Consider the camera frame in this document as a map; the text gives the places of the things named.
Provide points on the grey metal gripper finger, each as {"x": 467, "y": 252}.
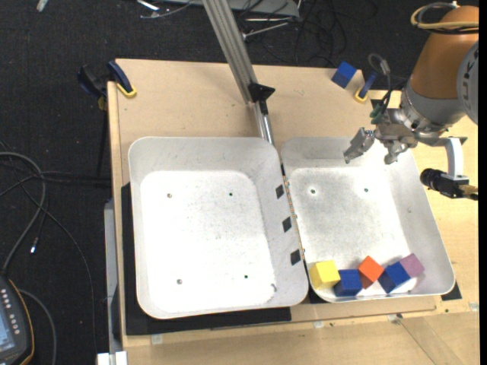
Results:
{"x": 359, "y": 145}
{"x": 393, "y": 153}

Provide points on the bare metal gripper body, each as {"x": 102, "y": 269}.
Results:
{"x": 407, "y": 126}

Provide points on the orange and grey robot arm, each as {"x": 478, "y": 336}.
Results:
{"x": 441, "y": 59}

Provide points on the blue cube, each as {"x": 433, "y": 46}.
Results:
{"x": 396, "y": 275}
{"x": 344, "y": 73}
{"x": 349, "y": 281}

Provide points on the white plastic tray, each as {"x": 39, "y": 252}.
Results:
{"x": 205, "y": 238}
{"x": 354, "y": 219}

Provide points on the purple cube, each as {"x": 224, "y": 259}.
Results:
{"x": 412, "y": 265}

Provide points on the orange cube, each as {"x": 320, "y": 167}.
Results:
{"x": 370, "y": 270}

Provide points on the yellow cube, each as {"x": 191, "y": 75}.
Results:
{"x": 324, "y": 274}

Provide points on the pale wood board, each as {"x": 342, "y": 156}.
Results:
{"x": 198, "y": 105}

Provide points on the black cylinder on white bracket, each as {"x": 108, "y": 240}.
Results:
{"x": 443, "y": 183}

